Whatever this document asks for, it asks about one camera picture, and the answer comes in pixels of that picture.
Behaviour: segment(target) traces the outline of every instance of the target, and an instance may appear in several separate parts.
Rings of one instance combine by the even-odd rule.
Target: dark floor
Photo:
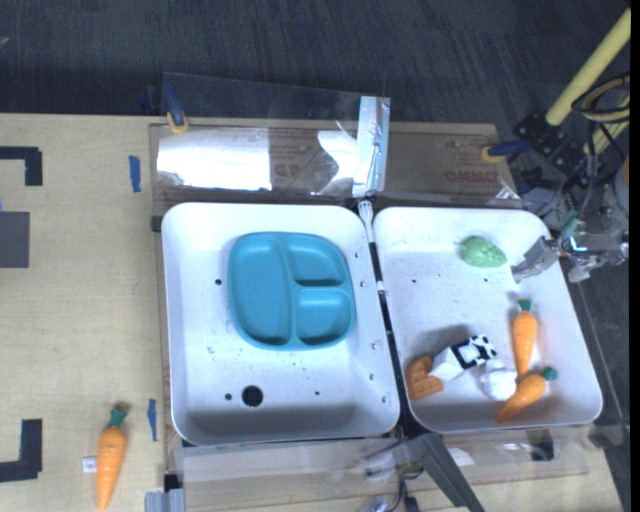
[[[140,93],[179,72],[385,95],[392,120],[493,123],[510,140],[517,123],[553,103],[629,5],[3,0],[0,112],[139,115]],[[629,68],[627,45],[603,78]],[[584,133],[575,116],[563,127]],[[621,145],[628,154],[624,137]],[[605,394],[598,424],[623,426],[600,442],[625,510],[628,285],[628,261],[569,285]]]

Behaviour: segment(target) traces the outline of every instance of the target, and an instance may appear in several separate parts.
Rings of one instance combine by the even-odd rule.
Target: orange carrot
[[[522,377],[529,371],[533,345],[538,334],[538,321],[529,312],[531,309],[531,301],[529,299],[519,300],[518,304],[522,311],[513,323],[513,348],[516,355],[516,368],[518,369],[518,374]]]
[[[112,409],[111,425],[100,435],[98,442],[97,469],[97,489],[98,489],[98,509],[106,510],[116,485],[116,479],[122,466],[124,450],[127,445],[120,424],[124,420],[126,412]]]
[[[515,393],[502,404],[498,412],[497,420],[508,420],[514,414],[518,414],[520,411],[540,400],[547,389],[547,381],[555,378],[556,372],[553,368],[549,367],[545,368],[540,375],[527,375],[520,384],[518,384]]]

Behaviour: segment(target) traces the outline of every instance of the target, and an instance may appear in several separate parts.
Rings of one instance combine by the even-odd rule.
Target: wooden table
[[[43,421],[37,479],[0,483],[0,510],[87,511],[95,475],[83,457],[116,402],[129,407],[128,448],[109,510],[144,510],[166,467],[160,320],[150,229],[150,117],[0,115],[0,145],[37,146],[43,186],[26,187],[24,162],[0,160],[5,211],[30,212],[28,269],[0,269],[0,461],[18,458],[23,419]],[[134,193],[129,156],[140,158]],[[154,442],[146,411],[157,402]],[[487,510],[621,510],[604,454],[585,450],[588,473],[474,485]],[[439,490],[422,509],[447,509]],[[358,510],[362,498],[272,506],[265,511]]]

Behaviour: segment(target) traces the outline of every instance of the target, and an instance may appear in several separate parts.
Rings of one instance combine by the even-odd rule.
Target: black hole
[[[262,398],[262,390],[257,386],[247,386],[242,392],[242,401],[249,407],[258,407]]]

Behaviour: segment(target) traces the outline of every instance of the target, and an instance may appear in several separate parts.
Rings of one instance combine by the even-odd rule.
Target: blue divided plate
[[[236,330],[256,347],[328,347],[346,338],[355,322],[344,256],[316,235],[240,237],[229,255],[227,283]]]

